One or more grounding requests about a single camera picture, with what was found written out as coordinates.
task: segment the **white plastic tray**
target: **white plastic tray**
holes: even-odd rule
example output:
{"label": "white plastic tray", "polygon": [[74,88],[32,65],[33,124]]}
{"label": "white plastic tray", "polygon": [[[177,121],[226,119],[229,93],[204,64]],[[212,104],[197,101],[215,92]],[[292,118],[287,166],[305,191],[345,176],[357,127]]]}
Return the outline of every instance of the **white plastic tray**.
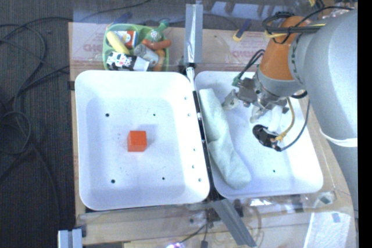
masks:
{"label": "white plastic tray", "polygon": [[[195,85],[197,90],[212,88],[222,103],[227,94],[234,89],[231,84],[237,74],[226,71],[203,71],[196,76]],[[245,76],[252,78],[253,73],[246,73]],[[298,100],[292,99],[291,102],[296,115],[295,125],[280,146],[291,143],[304,123]],[[228,199],[318,191],[323,186],[323,175],[308,130],[304,130],[301,138],[293,146],[283,152],[276,152],[261,145],[252,133],[256,124],[269,125],[271,112],[266,113],[254,124],[249,121],[251,114],[252,105],[247,108],[243,107],[242,103],[226,112],[234,149],[247,165],[252,180],[242,189],[233,189],[224,182],[212,160],[211,168],[217,191]],[[285,130],[290,122],[291,113],[288,112],[282,117],[281,131]]]}
{"label": "white plastic tray", "polygon": [[[88,70],[75,82],[79,190],[93,210],[196,203],[209,180],[188,79],[178,73]],[[144,152],[127,151],[145,130]]]}

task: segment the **wooden table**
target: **wooden table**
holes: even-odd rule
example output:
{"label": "wooden table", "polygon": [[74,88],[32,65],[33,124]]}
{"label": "wooden table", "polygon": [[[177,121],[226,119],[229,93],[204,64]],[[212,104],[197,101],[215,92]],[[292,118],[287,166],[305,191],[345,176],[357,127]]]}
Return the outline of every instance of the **wooden table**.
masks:
{"label": "wooden table", "polygon": [[[145,207],[115,211],[89,212],[78,191],[78,147],[76,102],[73,82],[85,70],[103,70],[102,42],[105,24],[69,23],[71,114],[75,208],[77,227],[83,227],[83,245],[120,242],[123,247],[166,247],[194,233],[205,223],[207,203],[186,206]],[[169,71],[178,71],[184,49],[184,28],[168,28],[164,32],[172,40]],[[203,67],[208,70],[240,71],[258,49],[268,42],[263,33],[245,33],[240,43],[233,41],[233,31],[203,31]],[[306,100],[301,102],[305,112]],[[314,216],[328,218],[337,213],[347,222],[345,247],[355,246],[353,207],[348,187],[327,141],[321,136],[319,124],[310,110],[307,124],[318,157],[324,185],[317,193],[295,197],[279,196],[260,200],[242,200],[243,222],[261,247],[303,247],[309,237]],[[188,240],[190,247],[199,247],[204,231]],[[207,234],[209,247],[235,247],[228,229],[215,221]]]}

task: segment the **red block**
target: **red block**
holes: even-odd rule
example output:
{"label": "red block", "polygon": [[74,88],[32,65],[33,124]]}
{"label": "red block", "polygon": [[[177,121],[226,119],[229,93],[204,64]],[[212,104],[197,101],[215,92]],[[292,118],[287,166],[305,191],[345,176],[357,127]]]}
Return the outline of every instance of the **red block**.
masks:
{"label": "red block", "polygon": [[131,130],[127,137],[128,152],[143,152],[147,147],[146,131]]}

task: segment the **white towel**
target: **white towel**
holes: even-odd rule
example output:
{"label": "white towel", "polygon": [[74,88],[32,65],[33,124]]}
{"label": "white towel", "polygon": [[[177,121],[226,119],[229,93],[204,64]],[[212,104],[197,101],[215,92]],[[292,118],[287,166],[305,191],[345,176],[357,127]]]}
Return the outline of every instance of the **white towel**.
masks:
{"label": "white towel", "polygon": [[234,150],[225,111],[212,89],[199,91],[208,151],[225,182],[241,189],[252,179],[247,166]]}

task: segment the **gray carpet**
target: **gray carpet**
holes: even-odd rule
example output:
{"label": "gray carpet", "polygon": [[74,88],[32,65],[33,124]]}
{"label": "gray carpet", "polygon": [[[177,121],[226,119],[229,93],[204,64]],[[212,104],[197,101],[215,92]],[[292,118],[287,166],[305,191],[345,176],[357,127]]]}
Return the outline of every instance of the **gray carpet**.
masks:
{"label": "gray carpet", "polygon": [[[36,67],[24,87],[69,64],[67,19],[38,21],[29,24],[28,28],[17,29],[8,37],[6,35],[17,28],[15,24],[38,18],[58,16],[81,21],[96,12],[142,1],[0,0],[0,37],[18,45],[0,41],[0,145],[3,148],[0,151],[0,247],[56,247],[57,231],[72,229],[75,225],[68,75],[54,73],[21,92],[16,107],[12,105],[13,96]],[[108,23],[131,12],[135,22],[149,24],[169,18],[182,26],[185,4],[196,1],[151,0],[134,8],[99,13],[85,21]],[[205,17],[204,24],[210,28],[235,29],[213,16]],[[40,37],[29,27],[42,35],[45,53]],[[44,62],[38,66],[40,58]],[[7,114],[14,109],[27,118],[20,113]],[[31,134],[23,147],[28,135],[27,121]],[[10,148],[18,150],[19,154],[10,152]]]}

